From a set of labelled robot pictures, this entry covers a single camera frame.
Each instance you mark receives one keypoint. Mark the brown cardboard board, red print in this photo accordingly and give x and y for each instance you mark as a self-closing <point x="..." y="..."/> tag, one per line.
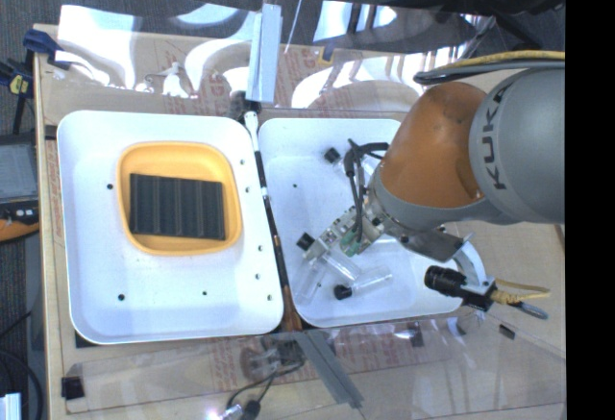
<point x="158" y="370"/>

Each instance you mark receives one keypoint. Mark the clear plastic bottle, black cap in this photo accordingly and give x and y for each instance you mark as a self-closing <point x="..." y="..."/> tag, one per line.
<point x="342" y="291"/>
<point x="305" y="241"/>
<point x="331" y="154"/>

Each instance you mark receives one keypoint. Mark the thin black and white rod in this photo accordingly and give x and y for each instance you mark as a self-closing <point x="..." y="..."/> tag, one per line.
<point x="262" y="168"/>

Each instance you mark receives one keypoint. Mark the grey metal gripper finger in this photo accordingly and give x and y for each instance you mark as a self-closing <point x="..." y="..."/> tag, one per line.
<point x="321" y="247"/>

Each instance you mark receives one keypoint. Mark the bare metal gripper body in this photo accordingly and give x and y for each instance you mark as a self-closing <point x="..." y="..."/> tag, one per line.
<point x="343" y="228"/>

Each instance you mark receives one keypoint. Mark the black ribbed rectangular insert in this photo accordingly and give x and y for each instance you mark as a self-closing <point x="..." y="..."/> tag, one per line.
<point x="175" y="206"/>

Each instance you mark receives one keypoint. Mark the yellow plastic bowl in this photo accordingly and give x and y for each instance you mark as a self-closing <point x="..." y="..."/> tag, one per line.
<point x="180" y="156"/>

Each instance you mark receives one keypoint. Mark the black cylinder on white bracket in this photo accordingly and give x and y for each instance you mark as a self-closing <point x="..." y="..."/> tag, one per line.
<point x="449" y="281"/>

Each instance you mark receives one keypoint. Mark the white plastic tray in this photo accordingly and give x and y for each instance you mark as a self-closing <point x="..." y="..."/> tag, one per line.
<point x="298" y="178"/>
<point x="96" y="264"/>

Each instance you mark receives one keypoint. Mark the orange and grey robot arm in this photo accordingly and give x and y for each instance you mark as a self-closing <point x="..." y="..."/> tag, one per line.
<point x="480" y="149"/>

